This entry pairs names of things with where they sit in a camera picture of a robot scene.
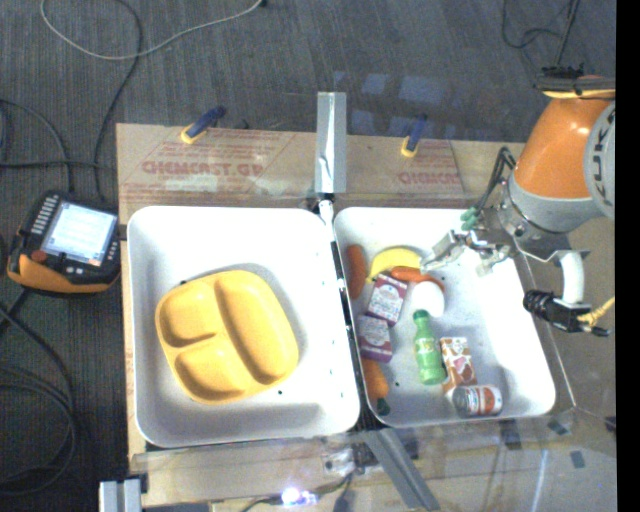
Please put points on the brown toy sausage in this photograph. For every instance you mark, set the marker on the brown toy sausage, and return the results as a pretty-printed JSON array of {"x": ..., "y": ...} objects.
[{"x": 356, "y": 270}]

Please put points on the orange carrot with green top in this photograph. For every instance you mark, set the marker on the orange carrot with green top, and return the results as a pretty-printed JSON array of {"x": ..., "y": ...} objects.
[{"x": 375, "y": 382}]

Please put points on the red and white can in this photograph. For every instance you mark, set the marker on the red and white can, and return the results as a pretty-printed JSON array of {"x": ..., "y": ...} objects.
[{"x": 477, "y": 401}]

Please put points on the yellow divided plate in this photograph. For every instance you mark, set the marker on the yellow divided plate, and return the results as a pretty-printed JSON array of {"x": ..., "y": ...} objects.
[{"x": 225, "y": 335}]

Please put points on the purple packet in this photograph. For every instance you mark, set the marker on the purple packet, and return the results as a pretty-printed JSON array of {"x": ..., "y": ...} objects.
[
  {"x": 374, "y": 339},
  {"x": 386, "y": 300}
]

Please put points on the white plastic tray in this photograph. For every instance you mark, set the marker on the white plastic tray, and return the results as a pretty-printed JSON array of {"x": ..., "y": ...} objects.
[
  {"x": 500, "y": 320},
  {"x": 210, "y": 235}
]

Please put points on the green bottle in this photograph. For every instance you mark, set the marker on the green bottle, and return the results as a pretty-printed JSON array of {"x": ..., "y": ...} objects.
[{"x": 429, "y": 355}]

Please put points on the black cylinder on white bracket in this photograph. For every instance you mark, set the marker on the black cylinder on white bracket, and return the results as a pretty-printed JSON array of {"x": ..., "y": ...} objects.
[{"x": 555, "y": 307}]

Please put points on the orange and white carton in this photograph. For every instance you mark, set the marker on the orange and white carton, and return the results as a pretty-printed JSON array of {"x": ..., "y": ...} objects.
[{"x": 457, "y": 362}]

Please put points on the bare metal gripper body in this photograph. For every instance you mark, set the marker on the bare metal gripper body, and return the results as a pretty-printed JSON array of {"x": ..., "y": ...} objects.
[{"x": 530, "y": 241}]

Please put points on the white egg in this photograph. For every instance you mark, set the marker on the white egg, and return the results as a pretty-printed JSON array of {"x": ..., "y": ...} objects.
[{"x": 429, "y": 300}]

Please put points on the brown cardboard board red print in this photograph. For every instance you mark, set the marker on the brown cardboard board red print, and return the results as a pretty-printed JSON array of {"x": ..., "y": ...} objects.
[{"x": 220, "y": 170}]

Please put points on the yellow banana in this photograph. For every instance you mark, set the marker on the yellow banana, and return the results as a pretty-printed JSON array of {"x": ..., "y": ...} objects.
[{"x": 392, "y": 257}]

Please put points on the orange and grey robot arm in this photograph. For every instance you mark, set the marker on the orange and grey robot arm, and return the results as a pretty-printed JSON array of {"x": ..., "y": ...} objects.
[{"x": 555, "y": 155}]

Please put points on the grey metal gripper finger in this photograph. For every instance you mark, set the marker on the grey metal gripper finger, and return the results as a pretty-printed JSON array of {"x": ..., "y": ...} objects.
[
  {"x": 446, "y": 247},
  {"x": 495, "y": 257}
]

